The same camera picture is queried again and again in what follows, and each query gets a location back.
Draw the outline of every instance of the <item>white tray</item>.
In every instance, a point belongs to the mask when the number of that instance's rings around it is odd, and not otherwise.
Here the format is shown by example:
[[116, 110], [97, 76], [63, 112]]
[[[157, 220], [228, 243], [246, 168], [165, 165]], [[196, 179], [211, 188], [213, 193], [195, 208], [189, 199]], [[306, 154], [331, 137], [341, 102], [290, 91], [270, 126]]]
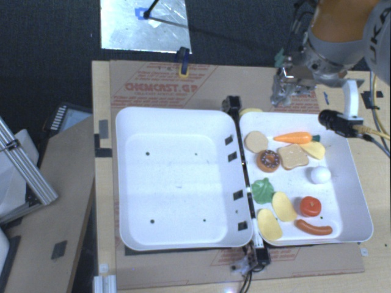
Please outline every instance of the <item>white tray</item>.
[[[257, 155], [244, 150], [250, 183], [269, 178], [274, 191], [285, 192], [298, 213], [298, 219], [318, 225], [330, 225], [332, 234], [313, 236], [295, 227], [293, 222], [278, 220], [283, 236], [276, 241], [268, 241], [276, 246], [305, 245], [337, 242], [362, 242], [371, 238], [373, 224], [367, 203], [360, 185], [356, 167], [346, 138], [327, 131], [318, 122], [318, 116], [312, 114], [283, 114], [250, 112], [240, 120], [243, 139], [251, 131], [262, 132], [269, 140], [269, 150], [277, 151], [287, 143], [273, 141], [273, 137], [296, 131], [308, 131], [319, 134], [321, 143], [326, 147], [325, 157], [319, 161], [309, 158], [309, 165], [285, 170], [280, 166], [274, 173], [261, 171], [256, 164]], [[309, 173], [316, 166], [325, 166], [331, 171], [331, 180], [325, 184], [314, 184]], [[322, 211], [316, 217], [303, 217], [300, 214], [301, 198], [313, 196], [320, 200]], [[260, 205], [254, 201], [255, 211], [268, 208], [273, 211], [271, 203]]]
[[238, 140], [227, 114], [129, 107], [119, 112], [116, 131], [125, 245], [162, 250], [250, 241]]

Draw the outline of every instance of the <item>toy carrot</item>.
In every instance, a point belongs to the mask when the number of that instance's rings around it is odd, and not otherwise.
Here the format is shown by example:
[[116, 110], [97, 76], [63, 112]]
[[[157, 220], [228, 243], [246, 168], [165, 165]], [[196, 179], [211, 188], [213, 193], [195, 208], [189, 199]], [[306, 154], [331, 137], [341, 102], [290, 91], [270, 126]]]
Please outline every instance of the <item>toy carrot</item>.
[[308, 132], [292, 132], [290, 134], [282, 134], [274, 137], [273, 140], [286, 143], [305, 144], [311, 141], [319, 141], [320, 136], [311, 136]]

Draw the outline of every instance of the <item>silver metal sheet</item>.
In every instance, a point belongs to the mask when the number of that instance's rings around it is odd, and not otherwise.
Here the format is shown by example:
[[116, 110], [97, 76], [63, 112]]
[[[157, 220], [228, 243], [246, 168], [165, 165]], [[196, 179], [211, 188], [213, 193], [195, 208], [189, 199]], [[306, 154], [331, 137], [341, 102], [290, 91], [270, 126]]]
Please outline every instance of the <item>silver metal sheet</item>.
[[175, 53], [191, 50], [185, 0], [160, 0], [151, 18], [142, 15], [154, 0], [101, 0], [103, 49]]

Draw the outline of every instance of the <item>hot dog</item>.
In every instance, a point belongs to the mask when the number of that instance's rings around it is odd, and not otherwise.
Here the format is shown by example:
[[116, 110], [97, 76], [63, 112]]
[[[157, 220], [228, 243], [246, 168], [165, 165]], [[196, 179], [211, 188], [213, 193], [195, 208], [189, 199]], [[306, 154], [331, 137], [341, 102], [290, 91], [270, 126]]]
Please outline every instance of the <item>hot dog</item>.
[[327, 236], [328, 234], [332, 233], [332, 228], [330, 226], [313, 226], [303, 219], [297, 219], [296, 226], [300, 230], [303, 230], [309, 234], [314, 234], [316, 236]]

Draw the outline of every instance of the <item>toy tomato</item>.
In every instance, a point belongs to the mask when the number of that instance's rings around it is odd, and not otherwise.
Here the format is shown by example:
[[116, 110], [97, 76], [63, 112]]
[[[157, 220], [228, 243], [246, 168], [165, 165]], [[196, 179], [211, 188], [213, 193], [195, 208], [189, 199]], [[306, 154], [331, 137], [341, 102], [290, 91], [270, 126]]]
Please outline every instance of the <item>toy tomato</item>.
[[317, 216], [322, 210], [322, 204], [317, 198], [305, 197], [300, 202], [300, 211], [306, 216]]

